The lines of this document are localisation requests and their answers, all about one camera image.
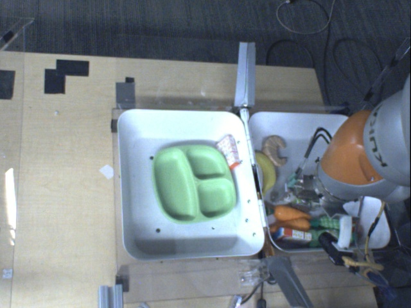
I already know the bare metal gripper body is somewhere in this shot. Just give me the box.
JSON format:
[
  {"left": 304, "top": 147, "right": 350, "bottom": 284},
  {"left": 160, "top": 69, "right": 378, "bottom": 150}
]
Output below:
[{"left": 290, "top": 173, "right": 326, "bottom": 205}]

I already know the white plastic tray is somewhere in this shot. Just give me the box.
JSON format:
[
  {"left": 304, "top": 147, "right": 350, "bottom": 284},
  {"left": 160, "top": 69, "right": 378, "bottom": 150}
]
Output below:
[
  {"left": 116, "top": 108, "right": 266, "bottom": 262},
  {"left": 248, "top": 111, "right": 392, "bottom": 253}
]

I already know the green divided plate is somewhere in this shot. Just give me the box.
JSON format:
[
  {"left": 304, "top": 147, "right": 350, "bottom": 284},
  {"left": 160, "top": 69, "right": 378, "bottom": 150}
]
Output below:
[{"left": 152, "top": 144, "right": 239, "bottom": 223}]

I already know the black cylinder on white bracket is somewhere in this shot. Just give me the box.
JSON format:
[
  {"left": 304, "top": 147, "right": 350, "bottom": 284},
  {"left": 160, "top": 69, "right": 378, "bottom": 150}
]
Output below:
[{"left": 317, "top": 215, "right": 354, "bottom": 266}]

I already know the green checkered toy vegetable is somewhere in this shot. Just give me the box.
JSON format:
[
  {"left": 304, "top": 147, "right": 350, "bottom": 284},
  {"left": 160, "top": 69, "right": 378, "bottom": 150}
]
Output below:
[{"left": 309, "top": 216, "right": 342, "bottom": 231}]

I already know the tan croissant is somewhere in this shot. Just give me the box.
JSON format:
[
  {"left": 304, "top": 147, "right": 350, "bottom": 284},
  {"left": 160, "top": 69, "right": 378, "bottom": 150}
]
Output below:
[{"left": 261, "top": 135, "right": 288, "bottom": 167}]

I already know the red and white packet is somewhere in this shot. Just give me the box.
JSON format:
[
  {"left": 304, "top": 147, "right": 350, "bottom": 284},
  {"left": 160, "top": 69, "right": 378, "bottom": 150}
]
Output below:
[{"left": 215, "top": 133, "right": 243, "bottom": 171}]

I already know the orange carrot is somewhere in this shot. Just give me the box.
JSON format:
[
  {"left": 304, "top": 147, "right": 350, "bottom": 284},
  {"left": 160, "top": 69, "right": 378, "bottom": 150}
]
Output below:
[
  {"left": 273, "top": 205, "right": 313, "bottom": 222},
  {"left": 269, "top": 218, "right": 312, "bottom": 234}
]

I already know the red and white carton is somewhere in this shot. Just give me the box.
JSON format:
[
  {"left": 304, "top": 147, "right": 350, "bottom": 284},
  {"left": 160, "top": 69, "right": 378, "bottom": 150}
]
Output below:
[{"left": 275, "top": 227, "right": 314, "bottom": 242}]

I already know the yellow banana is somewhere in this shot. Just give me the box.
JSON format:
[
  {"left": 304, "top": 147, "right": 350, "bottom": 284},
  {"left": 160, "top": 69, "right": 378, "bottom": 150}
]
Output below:
[{"left": 254, "top": 151, "right": 277, "bottom": 202}]

